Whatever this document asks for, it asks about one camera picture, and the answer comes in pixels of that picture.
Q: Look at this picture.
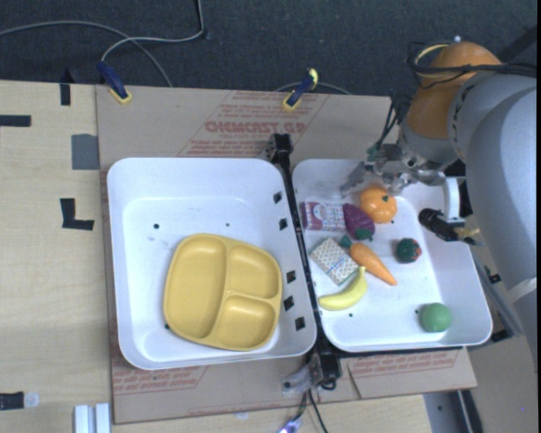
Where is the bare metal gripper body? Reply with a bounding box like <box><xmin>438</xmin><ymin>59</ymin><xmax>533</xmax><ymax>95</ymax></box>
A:
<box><xmin>366</xmin><ymin>143</ymin><xmax>447</xmax><ymax>189</ymax></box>

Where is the orange pumpkin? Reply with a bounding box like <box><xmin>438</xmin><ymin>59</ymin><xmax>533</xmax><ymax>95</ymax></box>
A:
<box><xmin>358</xmin><ymin>184</ymin><xmax>399</xmax><ymax>225</ymax></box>

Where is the purple eggplant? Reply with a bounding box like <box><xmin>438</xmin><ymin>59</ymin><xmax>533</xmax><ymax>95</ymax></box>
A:
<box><xmin>342</xmin><ymin>202</ymin><xmax>377</xmax><ymax>243</ymax></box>

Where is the pink and white carton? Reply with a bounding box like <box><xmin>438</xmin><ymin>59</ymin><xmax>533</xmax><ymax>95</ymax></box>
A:
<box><xmin>299</xmin><ymin>200</ymin><xmax>347</xmax><ymax>233</ymax></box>

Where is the red and green tomato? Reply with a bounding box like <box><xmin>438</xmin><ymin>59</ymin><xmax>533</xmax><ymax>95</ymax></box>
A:
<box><xmin>394</xmin><ymin>237</ymin><xmax>424</xmax><ymax>264</ymax></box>

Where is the orange carrot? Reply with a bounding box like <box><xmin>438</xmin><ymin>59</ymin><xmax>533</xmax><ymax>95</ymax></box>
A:
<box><xmin>337</xmin><ymin>235</ymin><xmax>399</xmax><ymax>287</ymax></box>

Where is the thin black rod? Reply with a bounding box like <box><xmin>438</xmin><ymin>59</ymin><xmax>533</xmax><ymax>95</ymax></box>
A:
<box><xmin>279</xmin><ymin>160</ymin><xmax>331</xmax><ymax>355</ymax></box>

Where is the white patterned packet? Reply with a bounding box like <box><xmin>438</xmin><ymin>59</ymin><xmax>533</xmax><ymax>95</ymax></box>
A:
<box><xmin>308</xmin><ymin>236</ymin><xmax>361</xmax><ymax>287</ymax></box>

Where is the yellow banana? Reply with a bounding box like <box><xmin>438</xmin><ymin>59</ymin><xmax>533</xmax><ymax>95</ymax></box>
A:
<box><xmin>317</xmin><ymin>265</ymin><xmax>370</xmax><ymax>312</ymax></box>

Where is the white plastic tray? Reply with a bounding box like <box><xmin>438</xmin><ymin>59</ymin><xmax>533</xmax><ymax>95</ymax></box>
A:
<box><xmin>291</xmin><ymin>158</ymin><xmax>494</xmax><ymax>354</ymax></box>
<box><xmin>106</xmin><ymin>156</ymin><xmax>318</xmax><ymax>372</ymax></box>

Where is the green ball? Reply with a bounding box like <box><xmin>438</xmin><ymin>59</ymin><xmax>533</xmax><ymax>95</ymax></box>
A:
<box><xmin>417</xmin><ymin>302</ymin><xmax>454</xmax><ymax>334</ymax></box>

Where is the brown cardboard board red print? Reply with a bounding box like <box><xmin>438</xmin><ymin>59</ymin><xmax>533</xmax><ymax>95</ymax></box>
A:
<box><xmin>94</xmin><ymin>83</ymin><xmax>479</xmax><ymax>426</ymax></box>

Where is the yellow divided plate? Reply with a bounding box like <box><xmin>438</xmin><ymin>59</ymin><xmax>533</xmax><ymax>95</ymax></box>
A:
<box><xmin>162</xmin><ymin>233</ymin><xmax>284</xmax><ymax>353</ymax></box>

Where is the black cylinder on white bracket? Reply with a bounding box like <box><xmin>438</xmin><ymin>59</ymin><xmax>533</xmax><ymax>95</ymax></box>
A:
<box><xmin>417</xmin><ymin>176</ymin><xmax>480</xmax><ymax>244</ymax></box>

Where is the black block with wires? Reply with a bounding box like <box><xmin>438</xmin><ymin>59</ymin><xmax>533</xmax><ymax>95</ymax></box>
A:
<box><xmin>313</xmin><ymin>350</ymin><xmax>344</xmax><ymax>391</ymax></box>
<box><xmin>264</xmin><ymin>133</ymin><xmax>296</xmax><ymax>167</ymax></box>

